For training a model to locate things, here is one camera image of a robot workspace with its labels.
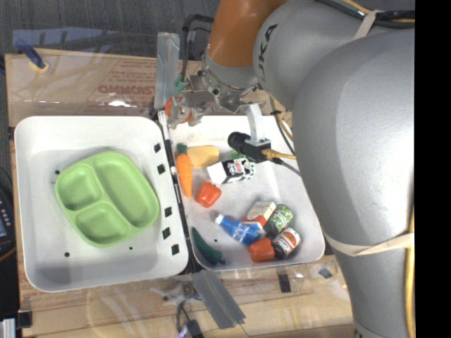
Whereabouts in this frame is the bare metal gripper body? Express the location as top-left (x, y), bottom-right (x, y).
top-left (182, 74), bottom-right (266, 115)

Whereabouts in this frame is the orange and white round object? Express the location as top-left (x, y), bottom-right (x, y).
top-left (164, 96), bottom-right (194, 125)

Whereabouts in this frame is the orange carrot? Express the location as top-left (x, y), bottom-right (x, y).
top-left (175, 143), bottom-right (194, 200)

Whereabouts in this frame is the white carton with cow print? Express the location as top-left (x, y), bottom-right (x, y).
top-left (206, 156), bottom-right (257, 185)

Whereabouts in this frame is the red bell pepper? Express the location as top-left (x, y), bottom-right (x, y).
top-left (247, 237), bottom-right (276, 263)
top-left (195, 182), bottom-right (223, 208)

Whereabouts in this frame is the green divided plate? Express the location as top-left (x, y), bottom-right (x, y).
top-left (54, 151), bottom-right (161, 249)

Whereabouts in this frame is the brown cardboard board, red print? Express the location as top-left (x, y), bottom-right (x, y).
top-left (3, 47), bottom-right (354, 338)

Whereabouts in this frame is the white plastic tray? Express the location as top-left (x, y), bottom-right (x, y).
top-left (165, 113), bottom-right (326, 272)
top-left (13, 115), bottom-right (190, 293)

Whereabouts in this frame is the orange and cream carton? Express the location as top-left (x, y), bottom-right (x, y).
top-left (242, 200), bottom-right (277, 230)

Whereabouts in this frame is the blue bottle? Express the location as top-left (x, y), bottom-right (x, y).
top-left (214, 213), bottom-right (264, 246)

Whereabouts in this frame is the green labelled can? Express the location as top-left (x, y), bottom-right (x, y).
top-left (263, 204), bottom-right (295, 239)

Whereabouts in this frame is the dark green cucumber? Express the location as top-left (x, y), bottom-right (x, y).
top-left (190, 226), bottom-right (227, 267)

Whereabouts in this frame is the red labelled can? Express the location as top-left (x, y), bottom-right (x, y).
top-left (271, 227), bottom-right (302, 261)

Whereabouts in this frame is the black cylinder on white bracket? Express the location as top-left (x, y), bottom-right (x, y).
top-left (227, 102), bottom-right (273, 164)

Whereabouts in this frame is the black block with thin wires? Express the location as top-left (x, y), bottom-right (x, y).
top-left (185, 320), bottom-right (204, 337)

